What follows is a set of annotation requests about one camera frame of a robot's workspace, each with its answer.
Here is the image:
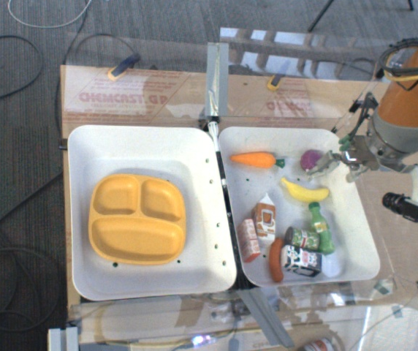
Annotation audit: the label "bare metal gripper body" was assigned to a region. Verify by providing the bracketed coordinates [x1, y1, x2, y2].
[339, 134, 382, 172]

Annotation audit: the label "purple grapes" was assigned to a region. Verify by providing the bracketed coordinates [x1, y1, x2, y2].
[300, 148, 325, 173]

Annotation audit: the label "yellow banana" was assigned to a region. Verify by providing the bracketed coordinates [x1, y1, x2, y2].
[280, 176, 331, 203]

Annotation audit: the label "white plastic tray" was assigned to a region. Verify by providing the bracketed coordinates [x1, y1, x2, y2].
[217, 126, 381, 289]
[66, 124, 238, 302]

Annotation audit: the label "green bottle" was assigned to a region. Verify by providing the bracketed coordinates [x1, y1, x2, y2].
[308, 201, 336, 256]

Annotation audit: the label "orange carrot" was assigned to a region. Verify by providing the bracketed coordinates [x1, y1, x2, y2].
[229, 151, 286, 170]

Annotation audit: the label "green can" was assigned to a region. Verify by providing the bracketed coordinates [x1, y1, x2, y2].
[284, 226, 321, 252]

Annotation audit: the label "tall orange and white carton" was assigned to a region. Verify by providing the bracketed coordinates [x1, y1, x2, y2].
[251, 192, 277, 238]

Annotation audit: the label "clear plastic bottle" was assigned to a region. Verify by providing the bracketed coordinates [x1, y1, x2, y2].
[320, 253, 343, 279]

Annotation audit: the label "black and white carton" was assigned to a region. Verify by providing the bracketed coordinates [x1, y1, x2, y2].
[280, 244, 323, 279]

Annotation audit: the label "orange sausage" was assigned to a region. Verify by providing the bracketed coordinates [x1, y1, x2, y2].
[268, 237, 286, 284]

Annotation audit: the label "red and white can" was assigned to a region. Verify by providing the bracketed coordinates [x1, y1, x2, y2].
[303, 337, 336, 351]

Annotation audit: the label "brown cardboard board red print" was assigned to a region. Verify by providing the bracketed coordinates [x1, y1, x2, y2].
[59, 64, 418, 345]

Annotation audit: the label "orange divided plate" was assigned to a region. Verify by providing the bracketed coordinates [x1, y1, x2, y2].
[87, 173, 188, 267]

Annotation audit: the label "black cylinder on white bracket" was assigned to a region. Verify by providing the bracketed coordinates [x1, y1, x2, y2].
[381, 164, 418, 224]

